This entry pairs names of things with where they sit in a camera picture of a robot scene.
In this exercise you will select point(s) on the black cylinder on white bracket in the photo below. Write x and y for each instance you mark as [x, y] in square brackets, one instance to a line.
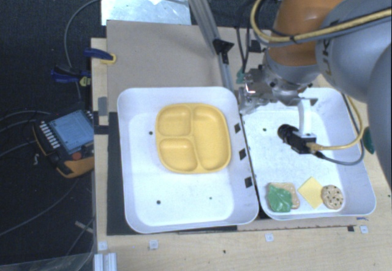
[298, 141]

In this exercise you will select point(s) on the green lettuce leaf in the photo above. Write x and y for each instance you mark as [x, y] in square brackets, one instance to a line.
[278, 200]

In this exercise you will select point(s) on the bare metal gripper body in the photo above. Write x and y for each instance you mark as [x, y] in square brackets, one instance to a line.
[260, 89]

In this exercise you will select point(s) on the tan chocolate chip biscuit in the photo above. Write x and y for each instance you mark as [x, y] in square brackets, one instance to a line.
[332, 197]

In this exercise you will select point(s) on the tan bread slice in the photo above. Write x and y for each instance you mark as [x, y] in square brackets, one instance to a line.
[292, 191]

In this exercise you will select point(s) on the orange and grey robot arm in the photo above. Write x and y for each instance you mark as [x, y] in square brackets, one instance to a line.
[346, 49]

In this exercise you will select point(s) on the yellow divided plate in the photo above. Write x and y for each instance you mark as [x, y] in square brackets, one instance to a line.
[211, 138]

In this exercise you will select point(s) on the brown cardboard board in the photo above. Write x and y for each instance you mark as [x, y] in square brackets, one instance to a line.
[159, 55]

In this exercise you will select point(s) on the yellow cheese slice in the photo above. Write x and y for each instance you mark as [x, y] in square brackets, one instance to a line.
[310, 192]

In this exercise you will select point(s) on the white plastic tray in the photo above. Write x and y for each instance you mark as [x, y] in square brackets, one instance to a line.
[275, 165]
[183, 199]

